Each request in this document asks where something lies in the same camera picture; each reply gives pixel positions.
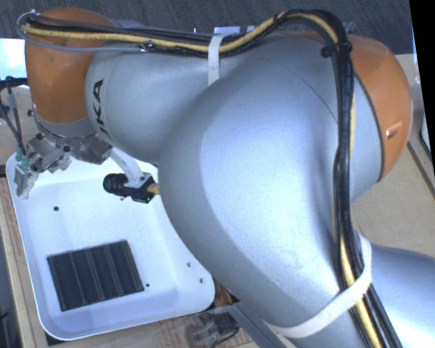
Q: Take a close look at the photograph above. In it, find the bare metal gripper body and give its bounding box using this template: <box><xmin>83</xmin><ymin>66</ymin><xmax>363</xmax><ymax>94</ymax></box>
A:
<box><xmin>25</xmin><ymin>121</ymin><xmax>116</xmax><ymax>176</ymax></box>

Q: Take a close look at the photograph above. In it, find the black block with thin wires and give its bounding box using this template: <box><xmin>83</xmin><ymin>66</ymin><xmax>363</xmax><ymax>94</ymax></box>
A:
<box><xmin>211</xmin><ymin>307</ymin><xmax>241</xmax><ymax>338</ymax></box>

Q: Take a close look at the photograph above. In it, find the white plastic tray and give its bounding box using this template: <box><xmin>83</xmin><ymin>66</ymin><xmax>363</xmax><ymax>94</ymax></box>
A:
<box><xmin>2</xmin><ymin>125</ymin><xmax>221</xmax><ymax>348</ymax></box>

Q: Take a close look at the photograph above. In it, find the black ribbed rectangular pad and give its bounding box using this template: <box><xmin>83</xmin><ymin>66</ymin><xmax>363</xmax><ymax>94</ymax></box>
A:
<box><xmin>45</xmin><ymin>237</ymin><xmax>147</xmax><ymax>314</ymax></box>

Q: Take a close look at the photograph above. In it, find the black cylinder on white bracket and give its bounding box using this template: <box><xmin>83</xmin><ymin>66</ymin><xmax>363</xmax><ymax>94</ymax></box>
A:
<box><xmin>97</xmin><ymin>141</ymin><xmax>163</xmax><ymax>210</ymax></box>

